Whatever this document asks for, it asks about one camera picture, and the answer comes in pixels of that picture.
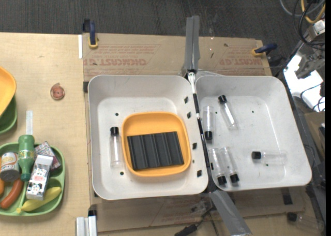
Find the wooden table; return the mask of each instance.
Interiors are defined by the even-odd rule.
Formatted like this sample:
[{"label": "wooden table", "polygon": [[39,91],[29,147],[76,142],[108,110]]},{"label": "wooden table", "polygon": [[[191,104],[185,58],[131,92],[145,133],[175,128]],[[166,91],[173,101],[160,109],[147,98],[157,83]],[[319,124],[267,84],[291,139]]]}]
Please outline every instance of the wooden table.
[{"label": "wooden table", "polygon": [[[66,182],[61,204],[36,217],[0,217],[0,235],[74,235],[74,222],[87,216],[90,185],[83,92],[83,61],[77,35],[0,33],[0,65],[17,81],[17,126],[0,136],[0,144],[25,134],[25,112],[33,111],[36,142],[47,140],[66,160]],[[55,101],[51,87],[60,83],[66,96]],[[313,215],[306,196],[306,212]],[[318,235],[296,230],[285,214],[245,218],[254,235]],[[215,221],[220,235],[229,235],[222,221]],[[100,235],[173,235],[184,225],[100,233]],[[203,222],[195,235],[216,235],[211,222]]]}]

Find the tin can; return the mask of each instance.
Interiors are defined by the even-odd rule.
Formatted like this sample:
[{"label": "tin can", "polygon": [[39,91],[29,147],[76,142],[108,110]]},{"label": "tin can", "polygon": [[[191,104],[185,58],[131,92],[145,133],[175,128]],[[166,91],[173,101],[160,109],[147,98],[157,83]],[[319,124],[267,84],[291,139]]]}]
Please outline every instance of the tin can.
[{"label": "tin can", "polygon": [[0,178],[5,182],[13,182],[20,177],[18,156],[15,152],[7,152],[1,157]]}]

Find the gray floor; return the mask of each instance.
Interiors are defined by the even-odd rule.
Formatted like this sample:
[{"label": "gray floor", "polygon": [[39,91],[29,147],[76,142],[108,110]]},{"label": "gray floor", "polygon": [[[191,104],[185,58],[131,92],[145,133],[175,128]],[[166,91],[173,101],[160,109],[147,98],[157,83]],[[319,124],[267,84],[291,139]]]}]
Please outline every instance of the gray floor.
[{"label": "gray floor", "polygon": [[[291,10],[294,2],[285,0]],[[275,42],[284,56],[299,40],[279,0],[0,0],[0,31],[79,34],[90,18],[100,33],[185,36],[192,15],[201,36]]]}]

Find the transparent tube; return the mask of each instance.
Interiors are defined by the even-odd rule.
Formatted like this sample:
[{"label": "transparent tube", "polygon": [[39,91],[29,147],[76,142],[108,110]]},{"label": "transparent tube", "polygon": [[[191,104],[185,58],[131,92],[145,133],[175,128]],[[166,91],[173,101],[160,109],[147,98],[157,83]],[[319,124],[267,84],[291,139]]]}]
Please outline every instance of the transparent tube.
[{"label": "transparent tube", "polygon": [[324,223],[320,219],[316,219],[312,216],[307,216],[303,213],[287,214],[288,221],[293,223],[297,228],[310,231],[310,232],[322,232],[324,230]]},{"label": "transparent tube", "polygon": [[110,129],[109,138],[110,160],[112,167],[120,167],[123,164],[121,138],[118,134],[118,127]]},{"label": "transparent tube", "polygon": [[266,164],[285,164],[288,160],[285,151],[272,152],[272,151],[253,151],[252,160],[255,163]]},{"label": "transparent tube", "polygon": [[221,164],[219,148],[211,149],[208,151],[210,162],[213,164],[212,173],[217,178],[219,185],[225,185],[227,179],[225,177],[225,170]]},{"label": "transparent tube", "polygon": [[221,95],[218,97],[218,100],[221,105],[221,113],[222,116],[228,126],[229,129],[237,129],[237,121],[233,116],[231,104],[228,102],[225,95]]},{"label": "transparent tube", "polygon": [[233,155],[232,155],[230,147],[222,147],[219,150],[219,152],[220,152],[222,166],[225,169],[226,175],[228,175],[230,177],[230,180],[233,184],[239,182],[237,166],[233,159]]},{"label": "transparent tube", "polygon": [[215,128],[215,112],[214,107],[205,106],[202,109],[202,127],[205,133],[206,140],[213,139],[213,132]]}]

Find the green bottle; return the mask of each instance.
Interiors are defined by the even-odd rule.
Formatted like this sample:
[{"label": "green bottle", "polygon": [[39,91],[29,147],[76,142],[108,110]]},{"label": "green bottle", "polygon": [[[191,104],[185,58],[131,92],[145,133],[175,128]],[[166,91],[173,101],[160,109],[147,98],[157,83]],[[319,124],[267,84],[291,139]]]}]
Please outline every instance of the green bottle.
[{"label": "green bottle", "polygon": [[35,162],[35,138],[32,135],[19,137],[18,163],[22,169],[21,180],[28,182],[31,176],[31,168]]}]

